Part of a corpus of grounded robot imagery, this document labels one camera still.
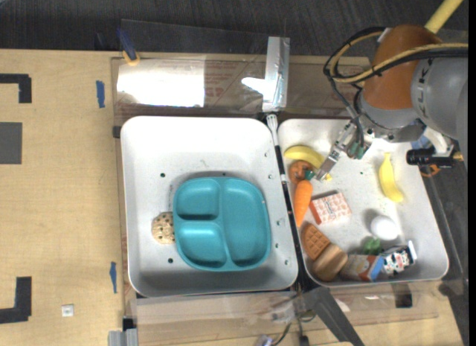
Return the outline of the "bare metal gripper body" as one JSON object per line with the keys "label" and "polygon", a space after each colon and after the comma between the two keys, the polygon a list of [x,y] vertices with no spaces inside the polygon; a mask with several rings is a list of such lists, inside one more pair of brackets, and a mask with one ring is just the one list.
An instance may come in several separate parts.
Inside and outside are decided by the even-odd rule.
{"label": "bare metal gripper body", "polygon": [[332,143],[332,151],[337,153],[366,153],[376,139],[390,143],[413,142],[424,132],[425,124],[420,120],[410,122],[408,126],[388,129],[371,121],[350,120],[338,132]]}

